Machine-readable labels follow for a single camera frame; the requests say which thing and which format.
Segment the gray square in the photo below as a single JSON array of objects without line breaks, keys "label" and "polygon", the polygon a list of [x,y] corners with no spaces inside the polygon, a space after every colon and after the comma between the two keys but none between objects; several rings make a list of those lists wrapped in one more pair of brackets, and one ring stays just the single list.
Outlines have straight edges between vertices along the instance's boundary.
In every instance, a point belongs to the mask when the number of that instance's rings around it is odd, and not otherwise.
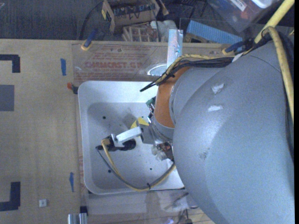
[{"label": "gray square", "polygon": [[0,84],[0,111],[14,111],[14,85]]}]

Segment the small white block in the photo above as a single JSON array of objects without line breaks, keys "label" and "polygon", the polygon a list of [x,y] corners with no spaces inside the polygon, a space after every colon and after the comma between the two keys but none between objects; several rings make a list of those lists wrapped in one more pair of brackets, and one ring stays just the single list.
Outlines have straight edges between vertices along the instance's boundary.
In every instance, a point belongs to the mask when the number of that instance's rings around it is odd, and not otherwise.
[{"label": "small white block", "polygon": [[39,200],[39,207],[46,207],[47,206],[47,199]]}]

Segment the dark floor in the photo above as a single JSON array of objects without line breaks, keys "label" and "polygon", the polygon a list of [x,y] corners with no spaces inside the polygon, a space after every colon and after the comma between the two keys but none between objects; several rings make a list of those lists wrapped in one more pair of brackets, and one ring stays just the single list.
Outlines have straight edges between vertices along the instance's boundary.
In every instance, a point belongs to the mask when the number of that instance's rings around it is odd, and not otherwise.
[{"label": "dark floor", "polygon": [[[80,28],[90,9],[101,0],[0,0],[5,6],[0,10],[0,38],[15,39],[53,39],[76,40]],[[202,14],[203,1],[194,3],[191,18],[221,20],[221,17],[207,6]],[[176,19],[177,10],[170,15]],[[270,18],[269,13],[261,23]],[[190,11],[180,14],[180,17],[189,18]],[[282,26],[294,27],[294,8],[280,22]],[[104,40],[119,40],[120,36],[112,36],[108,31],[108,24],[103,20],[100,8],[95,9],[86,23],[82,38],[86,38],[95,27],[100,28],[98,39],[105,35]]]}]

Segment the white sink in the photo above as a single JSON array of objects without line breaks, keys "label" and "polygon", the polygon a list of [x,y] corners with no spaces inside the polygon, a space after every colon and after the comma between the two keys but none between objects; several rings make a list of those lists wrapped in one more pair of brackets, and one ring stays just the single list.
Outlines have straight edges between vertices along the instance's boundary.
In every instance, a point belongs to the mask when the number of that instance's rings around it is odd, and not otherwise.
[{"label": "white sink", "polygon": [[[148,82],[87,81],[80,85],[78,100],[82,129],[84,182],[92,193],[114,194],[133,191],[123,184],[97,154],[95,147],[110,134],[128,130],[138,117],[147,120],[145,102],[156,96],[157,87],[139,92]],[[170,160],[159,161],[151,146],[136,139],[129,151],[111,152],[119,172],[131,184],[146,186],[171,166]],[[175,169],[152,190],[181,189],[184,185]]]}]

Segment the plastic storage container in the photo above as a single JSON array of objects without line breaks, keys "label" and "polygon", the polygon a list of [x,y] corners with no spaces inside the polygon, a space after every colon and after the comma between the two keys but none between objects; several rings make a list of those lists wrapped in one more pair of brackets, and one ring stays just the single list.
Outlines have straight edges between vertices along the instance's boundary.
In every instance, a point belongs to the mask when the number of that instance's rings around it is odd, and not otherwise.
[{"label": "plastic storage container", "polygon": [[208,0],[208,3],[237,31],[257,22],[281,0]]}]

